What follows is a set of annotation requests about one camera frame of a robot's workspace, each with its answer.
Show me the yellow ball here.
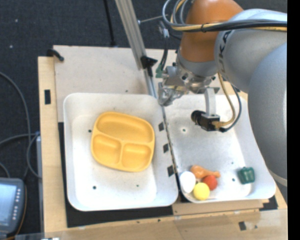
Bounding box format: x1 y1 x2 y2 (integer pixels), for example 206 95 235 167
192 182 211 201

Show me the red tomato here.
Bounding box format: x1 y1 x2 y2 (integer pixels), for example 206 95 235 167
202 175 219 192

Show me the green bell pepper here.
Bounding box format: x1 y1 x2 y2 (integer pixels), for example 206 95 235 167
237 166 256 185

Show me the white plastic tray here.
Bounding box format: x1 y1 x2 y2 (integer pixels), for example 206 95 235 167
62 92 179 212
161 93 277 205

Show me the pale wood board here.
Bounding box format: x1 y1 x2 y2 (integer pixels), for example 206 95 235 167
37 44 288 235

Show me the yellow divided plate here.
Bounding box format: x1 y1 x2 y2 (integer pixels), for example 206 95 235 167
90 111 156 173

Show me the thin black and white rod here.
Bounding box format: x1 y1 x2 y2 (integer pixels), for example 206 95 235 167
160 104 179 176

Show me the white egg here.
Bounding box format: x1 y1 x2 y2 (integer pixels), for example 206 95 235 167
178 170 197 194

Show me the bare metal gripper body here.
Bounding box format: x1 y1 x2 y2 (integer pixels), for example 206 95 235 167
161 65 216 95

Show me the orange chicken drumstick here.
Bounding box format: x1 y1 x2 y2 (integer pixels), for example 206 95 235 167
189 164 221 180

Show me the black cylinder on white bracket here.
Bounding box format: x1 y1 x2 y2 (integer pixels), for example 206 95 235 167
190 87 221 133

